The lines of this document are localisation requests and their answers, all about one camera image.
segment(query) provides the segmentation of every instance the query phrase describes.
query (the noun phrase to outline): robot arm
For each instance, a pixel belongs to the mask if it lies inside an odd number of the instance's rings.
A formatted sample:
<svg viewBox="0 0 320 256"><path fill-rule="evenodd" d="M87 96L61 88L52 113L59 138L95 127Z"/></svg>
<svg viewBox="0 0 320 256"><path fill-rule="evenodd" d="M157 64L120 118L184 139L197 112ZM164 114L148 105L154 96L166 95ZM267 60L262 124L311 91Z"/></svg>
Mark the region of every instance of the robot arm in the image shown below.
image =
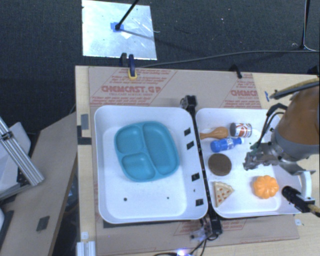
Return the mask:
<svg viewBox="0 0 320 256"><path fill-rule="evenodd" d="M302 192L285 187L282 195L301 212L314 212L319 217L319 208L311 197L311 176L314 171L305 170L297 161L319 154L319 78L276 92L271 98L279 99L295 93L290 105L278 103L267 112L260 139L246 154L243 167L252 170L259 165L279 165L291 175L300 175ZM275 115L283 114L273 129L271 139L262 143L266 131Z"/></svg>

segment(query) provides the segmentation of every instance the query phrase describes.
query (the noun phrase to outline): can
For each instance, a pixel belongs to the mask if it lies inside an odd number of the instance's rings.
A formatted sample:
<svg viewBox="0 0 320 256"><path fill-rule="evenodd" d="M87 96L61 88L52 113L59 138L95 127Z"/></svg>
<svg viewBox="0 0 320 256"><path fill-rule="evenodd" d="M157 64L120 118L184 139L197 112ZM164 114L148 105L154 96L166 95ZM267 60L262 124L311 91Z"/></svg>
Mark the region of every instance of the can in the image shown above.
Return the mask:
<svg viewBox="0 0 320 256"><path fill-rule="evenodd" d="M230 125L230 135L232 137L250 137L252 134L252 126L250 123L233 122Z"/></svg>

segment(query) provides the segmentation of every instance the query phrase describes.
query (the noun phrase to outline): black carpet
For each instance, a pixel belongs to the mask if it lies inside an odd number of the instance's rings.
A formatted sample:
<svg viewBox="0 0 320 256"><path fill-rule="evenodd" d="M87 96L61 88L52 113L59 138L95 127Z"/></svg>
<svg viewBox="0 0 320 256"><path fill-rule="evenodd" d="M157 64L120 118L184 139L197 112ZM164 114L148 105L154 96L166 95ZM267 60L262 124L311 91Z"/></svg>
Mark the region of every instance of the black carpet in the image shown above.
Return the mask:
<svg viewBox="0 0 320 256"><path fill-rule="evenodd" d="M119 3L132 3L119 0ZM150 5L158 61L255 50L298 50L304 0L141 0ZM319 49L320 2L311 0L306 44ZM0 116L37 132L75 104L76 65L117 66L82 56L80 0L0 1ZM155 61L136 61L137 66ZM318 53L254 53L159 68L305 74Z"/></svg>

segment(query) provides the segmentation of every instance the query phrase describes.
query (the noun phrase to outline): toy pizza slice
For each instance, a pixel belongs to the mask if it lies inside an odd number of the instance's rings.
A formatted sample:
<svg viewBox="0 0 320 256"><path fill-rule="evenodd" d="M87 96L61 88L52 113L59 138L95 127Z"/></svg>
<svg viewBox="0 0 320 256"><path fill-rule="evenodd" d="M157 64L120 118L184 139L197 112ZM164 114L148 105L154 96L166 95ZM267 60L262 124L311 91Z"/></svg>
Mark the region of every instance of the toy pizza slice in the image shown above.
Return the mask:
<svg viewBox="0 0 320 256"><path fill-rule="evenodd" d="M214 182L215 206L219 207L234 191L234 189L223 182Z"/></svg>

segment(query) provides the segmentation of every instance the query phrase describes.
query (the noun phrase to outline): cable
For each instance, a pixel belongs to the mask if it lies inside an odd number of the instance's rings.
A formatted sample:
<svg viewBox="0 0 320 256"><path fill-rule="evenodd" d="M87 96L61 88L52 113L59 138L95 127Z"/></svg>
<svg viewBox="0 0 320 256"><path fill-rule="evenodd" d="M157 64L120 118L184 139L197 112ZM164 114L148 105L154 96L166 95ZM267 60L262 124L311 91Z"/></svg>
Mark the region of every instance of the cable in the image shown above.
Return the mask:
<svg viewBox="0 0 320 256"><path fill-rule="evenodd" d="M75 110L75 108L76 108L76 104L74 104L73 107L71 108L71 110L70 110L70 112L69 112L69 115L72 114L72 112Z"/></svg>
<svg viewBox="0 0 320 256"><path fill-rule="evenodd" d="M205 249L206 249L206 245L207 245L207 240L208 239L204 240L204 244L203 244L203 248L202 248L202 251L200 253L200 256L204 255L204 252L205 252Z"/></svg>
<svg viewBox="0 0 320 256"><path fill-rule="evenodd" d="M273 116L270 119L267 118L265 120L263 128L262 128L261 136L260 136L259 140L257 141L257 148L260 146L262 138L265 136L265 134L266 134L266 132L268 130L268 127L270 126L272 120L275 118L276 115L279 115L279 114L283 115L284 112L276 112L276 113L273 114Z"/></svg>
<svg viewBox="0 0 320 256"><path fill-rule="evenodd" d="M196 248L194 248L192 251L190 251L189 254L193 255L194 252L195 252L196 250L198 250L198 249L203 245L203 243L204 243L205 241L207 241L207 239L205 239L205 240L203 240L201 243L199 243Z"/></svg>
<svg viewBox="0 0 320 256"><path fill-rule="evenodd" d="M176 252L164 252L164 253L155 254L153 256L160 256L160 255L177 256L177 253Z"/></svg>
<svg viewBox="0 0 320 256"><path fill-rule="evenodd" d="M216 236L214 236L214 237L212 237L213 236L213 234L211 235L211 236L209 236L208 238L207 238L207 240L209 240L209 241L214 241L214 240L216 240L217 238L218 238L218 235L216 235Z"/></svg>
<svg viewBox="0 0 320 256"><path fill-rule="evenodd" d="M294 84L288 88L282 89L282 90L278 90L276 91L274 94L269 96L269 99L281 99L282 97L285 97L289 94L293 94L305 89L309 89L312 87L316 87L319 86L319 77L314 78L314 79L310 79L307 81L303 81L303 82L299 82L297 84Z"/></svg>
<svg viewBox="0 0 320 256"><path fill-rule="evenodd" d="M180 63L188 63L188 62L198 62L198 61L204 61L204 60L210 60L215 58L221 58L221 57L228 57L228 56L235 56L235 55L243 55L243 54L317 54L319 51L303 51L303 50L250 50L250 51L239 51L239 52L233 52L233 53L226 53L226 54L219 54L219 55L213 55L208 57L201 57L201 58L192 58L192 59L186 59L186 60L178 60L178 61L169 61L169 62L160 62L150 65L144 65L140 66L139 68L150 68L150 67L156 67L156 66L163 66L163 65L172 65L172 64L180 64Z"/></svg>

